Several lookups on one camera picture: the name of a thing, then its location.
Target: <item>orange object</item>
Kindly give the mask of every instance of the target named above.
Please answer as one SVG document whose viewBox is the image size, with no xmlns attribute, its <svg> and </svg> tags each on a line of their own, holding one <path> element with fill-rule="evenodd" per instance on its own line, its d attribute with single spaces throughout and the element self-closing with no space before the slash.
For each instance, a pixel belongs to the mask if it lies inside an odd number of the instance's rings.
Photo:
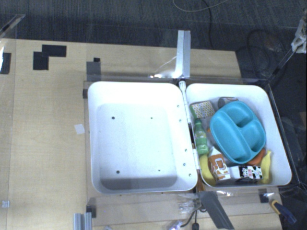
<svg viewBox="0 0 307 230">
<path fill-rule="evenodd" d="M 230 174 L 223 155 L 212 147 L 208 155 L 208 166 L 216 181 L 230 179 Z"/>
<path fill-rule="evenodd" d="M 265 155 L 265 149 L 263 148 L 257 155 L 255 158 L 253 158 L 251 161 L 248 161 L 246 164 L 247 165 L 252 165 L 252 166 L 255 166 L 255 165 L 258 165 L 260 164 L 263 156 Z"/>
</svg>

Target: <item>blue plate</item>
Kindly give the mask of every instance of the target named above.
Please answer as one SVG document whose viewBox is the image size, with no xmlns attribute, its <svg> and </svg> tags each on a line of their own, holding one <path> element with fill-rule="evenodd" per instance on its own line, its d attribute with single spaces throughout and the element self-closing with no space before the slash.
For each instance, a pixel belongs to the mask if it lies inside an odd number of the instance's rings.
<svg viewBox="0 0 307 230">
<path fill-rule="evenodd" d="M 244 164 L 264 147 L 265 131 L 254 112 L 243 102 L 230 102 L 210 121 L 211 133 L 221 152 L 232 162 Z"/>
</svg>

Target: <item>white tray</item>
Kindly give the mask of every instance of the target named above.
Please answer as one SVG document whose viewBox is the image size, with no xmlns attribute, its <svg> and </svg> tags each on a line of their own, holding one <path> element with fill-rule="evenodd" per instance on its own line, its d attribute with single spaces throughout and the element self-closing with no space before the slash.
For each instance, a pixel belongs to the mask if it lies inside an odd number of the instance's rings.
<svg viewBox="0 0 307 230">
<path fill-rule="evenodd" d="M 197 181 L 181 91 L 169 83 L 96 82 L 88 90 L 98 192 L 187 191 Z"/>
</svg>

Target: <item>metal bracket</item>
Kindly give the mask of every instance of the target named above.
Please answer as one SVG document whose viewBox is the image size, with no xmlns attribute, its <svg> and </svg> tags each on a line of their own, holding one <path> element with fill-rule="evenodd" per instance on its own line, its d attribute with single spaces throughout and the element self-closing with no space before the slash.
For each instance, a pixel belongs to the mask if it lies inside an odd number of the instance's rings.
<svg viewBox="0 0 307 230">
<path fill-rule="evenodd" d="M 191 32 L 178 31 L 176 68 L 173 78 L 190 76 Z"/>
<path fill-rule="evenodd" d="M 92 218 L 96 218 L 96 206 L 94 205 L 87 205 L 86 206 L 86 212 L 91 212 L 92 213 Z"/>
<path fill-rule="evenodd" d="M 76 213 L 73 217 L 74 230 L 92 230 L 92 213 Z"/>
<path fill-rule="evenodd" d="M 23 18 L 25 14 L 15 15 L 9 22 L 0 28 L 0 39 L 4 38 Z"/>
</svg>

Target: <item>white paper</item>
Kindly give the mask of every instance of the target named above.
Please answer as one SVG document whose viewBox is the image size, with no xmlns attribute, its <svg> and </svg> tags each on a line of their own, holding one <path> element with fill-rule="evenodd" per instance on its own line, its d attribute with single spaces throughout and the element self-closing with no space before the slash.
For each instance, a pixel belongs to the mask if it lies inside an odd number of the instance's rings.
<svg viewBox="0 0 307 230">
<path fill-rule="evenodd" d="M 1 206 L 1 208 L 9 208 L 10 207 L 10 201 L 8 200 L 8 201 L 2 201 L 2 206 Z"/>
<path fill-rule="evenodd" d="M 83 124 L 75 125 L 75 129 L 76 129 L 77 135 L 85 133 L 85 129 L 83 127 Z"/>
</svg>

